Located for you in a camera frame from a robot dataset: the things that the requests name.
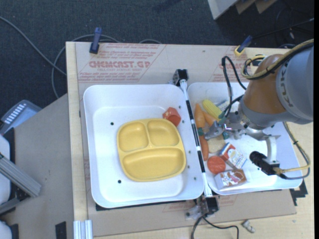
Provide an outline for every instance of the table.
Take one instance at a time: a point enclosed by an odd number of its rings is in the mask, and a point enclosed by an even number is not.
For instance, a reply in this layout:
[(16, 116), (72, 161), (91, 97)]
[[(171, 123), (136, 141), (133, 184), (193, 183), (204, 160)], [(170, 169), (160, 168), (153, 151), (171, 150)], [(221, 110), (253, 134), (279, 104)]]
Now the table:
[[(87, 189), (85, 182), (85, 169), (83, 161), (83, 142), (81, 131), (81, 119), (79, 117), (80, 111), (80, 95), (79, 95), (79, 82), (77, 73), (77, 43), (66, 43), (67, 54), (67, 75), (68, 75), (68, 101), (69, 101), (69, 120), (70, 120), (70, 142), (71, 142), (71, 162), (72, 162), (72, 187), (73, 187), (73, 208), (74, 220), (85, 221), (89, 218), (89, 211), (87, 206)], [(232, 46), (202, 46), (202, 45), (160, 45), (162, 51), (165, 49), (166, 60), (162, 61), (161, 66), (164, 68), (168, 64), (168, 69), (163, 70), (160, 74), (156, 74), (154, 82), (162, 82), (167, 79), (167, 76), (174, 72), (176, 68), (183, 67), (185, 64), (181, 63), (182, 60), (187, 60), (189, 68), (197, 68), (190, 70), (192, 80), (199, 82), (201, 77), (207, 77), (206, 74), (212, 75), (209, 72), (211, 65), (219, 65), (221, 57), (225, 54), (231, 54), (234, 47)], [(283, 49), (262, 49), (262, 48), (246, 48), (245, 56), (253, 57), (256, 54), (270, 55), (274, 53), (284, 53)], [(150, 82), (152, 78), (144, 77), (142, 75), (138, 82), (145, 84)], [(295, 136), (298, 138), (299, 143), (313, 160), (313, 123), (307, 125), (290, 124), (291, 129)], [(219, 226), (225, 225), (238, 225), (241, 237), (245, 238), (314, 238), (314, 178), (313, 178), (313, 165), (311, 174), (305, 179), (308, 190), (308, 195), (305, 198), (298, 199), (296, 206), (297, 213), (295, 215), (260, 218), (250, 221), (251, 226), (256, 230), (254, 234), (249, 233), (240, 224), (243, 221), (235, 221), (230, 223), (220, 223)], [(126, 225), (126, 221), (119, 221), (121, 226)], [(191, 226), (182, 228), (163, 229), (156, 231), (145, 231), (137, 233), (119, 234), (111, 236), (100, 236), (100, 239), (112, 238), (188, 238), (191, 233)], [(236, 231), (230, 230), (217, 230), (210, 227), (210, 225), (198, 226), (196, 229), (196, 236), (199, 238), (211, 238), (213, 236), (218, 238), (236, 238)]]

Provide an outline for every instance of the wooden table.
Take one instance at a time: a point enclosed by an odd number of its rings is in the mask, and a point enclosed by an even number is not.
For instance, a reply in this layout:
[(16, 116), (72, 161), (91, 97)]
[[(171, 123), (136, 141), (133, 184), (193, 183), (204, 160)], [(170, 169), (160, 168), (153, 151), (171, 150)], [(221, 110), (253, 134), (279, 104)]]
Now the wooden table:
[[(210, 52), (209, 56), (216, 56), (215, 59), (221, 59), (220, 50), (225, 46), (200, 46), (200, 45), (166, 45), (166, 48), (174, 50), (176, 56), (182, 53), (188, 53), (192, 50), (194, 60), (198, 63), (198, 56), (196, 51)], [(256, 54), (270, 55), (274, 53), (284, 53), (282, 49), (262, 49), (262, 48), (246, 48), (247, 57), (253, 57)], [(79, 89), (77, 78), (77, 61), (76, 61), (76, 43), (66, 43), (67, 54), (67, 75), (68, 75), (68, 101), (69, 101), (69, 119), (70, 119), (70, 140), (71, 140), (71, 159), (72, 159), (72, 183), (73, 183), (73, 207), (74, 207), (74, 220), (85, 221), (88, 220), (88, 208), (85, 186), (84, 174), (84, 161), (83, 161), (83, 146), (82, 146), (82, 133), (81, 133), (81, 120), (79, 117), (80, 102), (79, 102)], [(313, 123), (307, 125), (289, 124), (291, 130), (298, 139), (300, 145), (304, 148), (306, 153), (313, 161)], [(243, 221), (228, 222), (218, 224), (219, 226), (237, 225), (240, 231), (240, 238), (314, 238), (314, 173), (313, 164), (311, 166), (311, 174), (305, 178), (308, 194), (305, 198), (297, 199), (295, 215), (260, 218), (250, 220), (250, 225), (255, 229), (255, 233), (248, 232), (241, 226)], [(146, 238), (190, 238), (192, 227), (182, 227), (174, 229), (163, 229), (156, 231), (146, 231), (138, 233), (120, 234), (112, 236), (102, 236), (99, 239), (146, 239)], [(236, 238), (236, 230), (218, 230), (210, 225), (200, 225), (195, 232), (196, 238)]]

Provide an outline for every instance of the yellow plate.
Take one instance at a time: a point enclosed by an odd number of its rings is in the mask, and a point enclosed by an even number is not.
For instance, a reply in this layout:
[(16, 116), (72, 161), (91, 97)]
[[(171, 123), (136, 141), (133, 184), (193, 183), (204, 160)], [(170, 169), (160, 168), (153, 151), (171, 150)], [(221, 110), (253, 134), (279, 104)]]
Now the yellow plate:
[(142, 119), (123, 124), (117, 148), (124, 173), (134, 181), (158, 181), (180, 174), (186, 166), (176, 126), (167, 119)]

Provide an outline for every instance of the yellow corn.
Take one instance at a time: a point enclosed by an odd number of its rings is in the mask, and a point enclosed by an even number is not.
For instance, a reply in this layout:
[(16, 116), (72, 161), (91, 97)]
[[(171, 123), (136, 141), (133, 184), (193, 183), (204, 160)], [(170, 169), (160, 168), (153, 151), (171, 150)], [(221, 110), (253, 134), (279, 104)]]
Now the yellow corn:
[(220, 108), (218, 108), (211, 100), (208, 99), (205, 99), (202, 104), (208, 114), (219, 120), (218, 116), (222, 113)]

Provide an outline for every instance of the black floor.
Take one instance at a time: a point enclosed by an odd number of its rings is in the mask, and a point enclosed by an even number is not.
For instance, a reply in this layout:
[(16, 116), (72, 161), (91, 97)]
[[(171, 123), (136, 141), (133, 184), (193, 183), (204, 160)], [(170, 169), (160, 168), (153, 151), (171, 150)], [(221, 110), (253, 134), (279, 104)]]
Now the black floor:
[[(313, 21), (267, 34), (313, 18), (314, 0), (278, 0), (262, 14), (252, 5), (239, 15), (233, 6), (217, 20), (207, 0), (0, 0), (0, 17), (0, 117), (23, 99), (41, 108), (56, 100), (52, 67), (10, 23), (51, 62), (66, 41), (96, 27), (130, 43), (239, 45), (252, 35), (251, 47), (275, 48), (314, 37)], [(62, 53), (57, 66), (65, 65)], [(54, 86), (65, 94), (66, 77), (55, 72)]]

